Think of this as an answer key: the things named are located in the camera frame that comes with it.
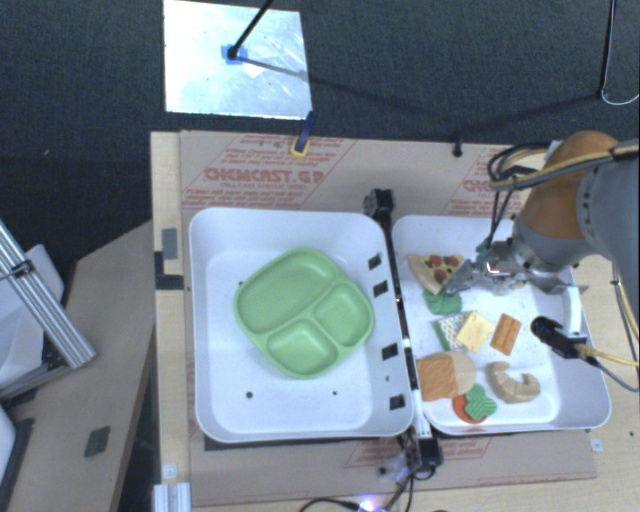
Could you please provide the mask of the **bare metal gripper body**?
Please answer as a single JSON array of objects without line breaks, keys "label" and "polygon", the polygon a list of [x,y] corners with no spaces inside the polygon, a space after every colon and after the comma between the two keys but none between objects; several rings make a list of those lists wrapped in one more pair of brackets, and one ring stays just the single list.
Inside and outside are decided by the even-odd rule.
[{"label": "bare metal gripper body", "polygon": [[576,285],[568,267],[546,262],[517,240],[494,242],[480,265],[486,277],[509,283],[529,283],[545,294],[559,295],[573,287],[583,294],[587,285]]}]

